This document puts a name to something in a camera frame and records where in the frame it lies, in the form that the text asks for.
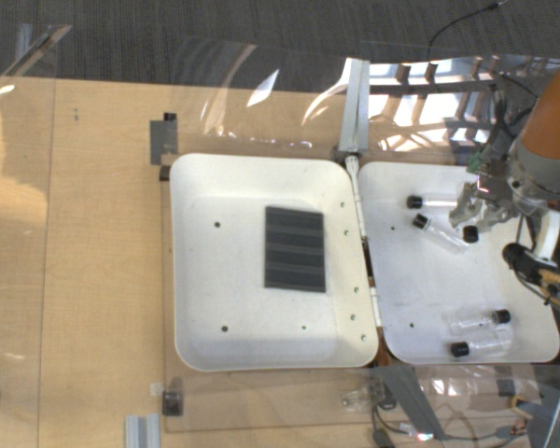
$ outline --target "white tray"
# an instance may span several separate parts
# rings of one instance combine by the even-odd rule
[[[406,207],[412,194],[451,193],[474,176],[465,168],[372,162],[359,173],[370,241],[373,274],[379,292],[385,338],[399,359],[412,364],[545,362],[560,349],[552,309],[515,279],[502,259],[514,241],[518,219],[480,234],[462,255],[435,245],[412,225],[417,212]],[[447,212],[435,217],[449,226]],[[450,335],[448,315],[464,307],[506,308],[514,345],[505,355],[453,358],[448,350],[460,337]]]
[[[234,371],[358,367],[373,359],[377,331],[343,168],[189,154],[174,163],[170,187],[175,344],[185,363]],[[268,205],[323,213],[326,293],[264,287]]]

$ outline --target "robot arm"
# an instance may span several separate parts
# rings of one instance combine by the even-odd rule
[[[560,70],[503,158],[482,161],[450,213],[453,226],[473,218],[479,231],[520,214],[540,227],[534,252],[552,258],[560,232]]]

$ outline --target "black vial cap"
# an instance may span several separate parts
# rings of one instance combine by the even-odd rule
[[[409,209],[421,209],[423,206],[423,198],[421,196],[409,196],[407,198],[407,207]]]
[[[455,357],[464,357],[469,354],[469,344],[466,342],[456,342],[450,345],[450,353]]]
[[[413,225],[419,229],[425,229],[428,223],[429,223],[429,219],[425,217],[423,214],[417,214],[415,219],[413,219]]]
[[[492,320],[497,324],[508,324],[511,321],[511,313],[506,309],[495,310],[492,313]]]
[[[463,228],[463,240],[469,244],[479,241],[479,231],[477,231],[477,226],[465,226]]]

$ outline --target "gray carpet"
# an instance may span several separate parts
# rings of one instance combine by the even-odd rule
[[[497,0],[0,0],[0,70],[15,25],[71,23],[60,77],[203,84],[178,71],[187,37],[275,49],[370,57],[388,41],[425,46],[448,21]],[[560,0],[511,0],[462,21],[436,46],[560,57]],[[323,65],[310,79],[323,78]]]

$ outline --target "plastic vial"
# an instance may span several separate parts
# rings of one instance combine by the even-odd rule
[[[449,233],[446,229],[437,225],[431,219],[417,214],[413,219],[413,225],[423,231],[428,239],[431,239],[436,245],[440,245],[444,249],[449,250],[453,254],[462,254],[467,250],[467,243],[454,234]]]
[[[449,212],[455,209],[456,205],[456,197],[445,194],[412,195],[407,198],[409,209],[423,209],[423,212],[429,214]]]
[[[468,355],[484,357],[503,354],[509,351],[511,346],[512,334],[508,330],[501,329],[486,332],[481,339],[451,343],[450,353],[456,358]]]
[[[506,309],[492,312],[480,312],[477,310],[458,311],[450,320],[450,331],[453,335],[469,333],[480,330],[493,330],[498,326],[508,324],[511,321],[511,313]]]

